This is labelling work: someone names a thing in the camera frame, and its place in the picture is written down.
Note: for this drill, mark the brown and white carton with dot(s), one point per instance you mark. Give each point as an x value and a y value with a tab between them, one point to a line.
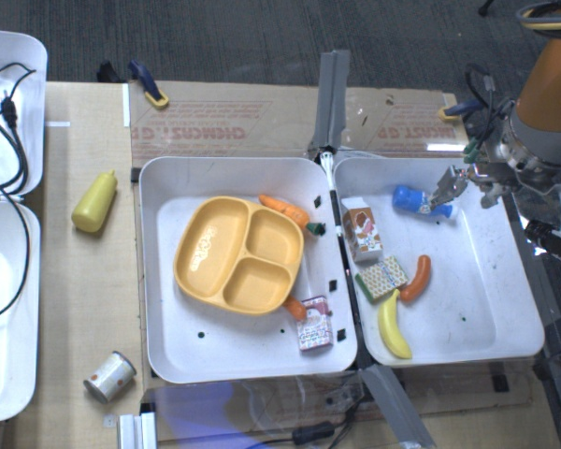
362	232

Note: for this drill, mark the orange carrot with green top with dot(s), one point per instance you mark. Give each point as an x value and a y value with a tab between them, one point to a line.
285	208

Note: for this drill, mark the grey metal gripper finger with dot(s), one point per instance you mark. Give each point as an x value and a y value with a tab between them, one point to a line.
459	183
441	187

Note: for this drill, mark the yellow banana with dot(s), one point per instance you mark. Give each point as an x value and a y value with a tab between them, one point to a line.
392	330

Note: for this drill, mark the orange sausage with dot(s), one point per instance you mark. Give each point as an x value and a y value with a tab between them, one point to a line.
418	279

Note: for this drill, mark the white plastic tray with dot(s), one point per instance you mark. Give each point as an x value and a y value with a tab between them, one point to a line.
243	344
472	307

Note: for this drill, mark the brown cardboard board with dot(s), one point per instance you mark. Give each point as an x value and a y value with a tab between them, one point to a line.
262	124

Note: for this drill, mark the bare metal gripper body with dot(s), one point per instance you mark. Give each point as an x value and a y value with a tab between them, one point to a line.
498	176

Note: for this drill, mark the blue and white bottle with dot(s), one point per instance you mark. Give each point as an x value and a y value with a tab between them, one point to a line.
409	199

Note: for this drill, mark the yellow squeeze bottle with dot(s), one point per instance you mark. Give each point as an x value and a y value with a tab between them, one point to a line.
93	204

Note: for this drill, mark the pink and white carton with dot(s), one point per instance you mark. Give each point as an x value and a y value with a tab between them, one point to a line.
314	328

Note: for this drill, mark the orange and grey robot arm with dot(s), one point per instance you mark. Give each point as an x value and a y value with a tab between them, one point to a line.
544	91

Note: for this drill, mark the white can with orange dots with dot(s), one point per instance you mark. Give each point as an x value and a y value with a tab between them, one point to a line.
110	377

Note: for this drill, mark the green and orange patterned carton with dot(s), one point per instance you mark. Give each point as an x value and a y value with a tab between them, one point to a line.
383	279

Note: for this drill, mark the yellow divided plate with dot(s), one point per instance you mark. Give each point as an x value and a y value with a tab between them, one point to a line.
215	250

